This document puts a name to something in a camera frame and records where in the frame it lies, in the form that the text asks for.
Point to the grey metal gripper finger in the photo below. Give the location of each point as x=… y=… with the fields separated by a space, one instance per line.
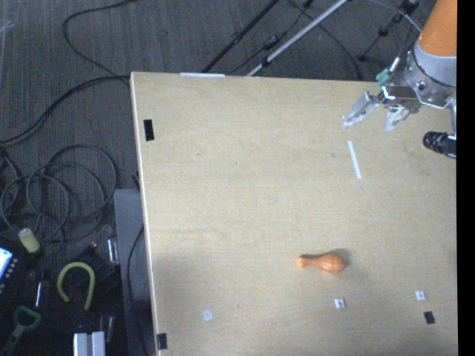
x=395 y=119
x=361 y=109

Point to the black cylinder on white bracket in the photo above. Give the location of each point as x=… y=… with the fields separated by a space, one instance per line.
x=439 y=144

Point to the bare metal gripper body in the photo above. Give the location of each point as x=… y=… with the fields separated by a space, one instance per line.
x=423 y=91

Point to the orange toy chicken drumstick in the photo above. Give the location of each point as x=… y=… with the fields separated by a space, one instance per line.
x=328 y=263

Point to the yellow-green curved tube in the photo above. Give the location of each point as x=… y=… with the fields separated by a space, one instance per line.
x=76 y=280

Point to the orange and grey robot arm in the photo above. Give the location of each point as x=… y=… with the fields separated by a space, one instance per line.
x=439 y=28

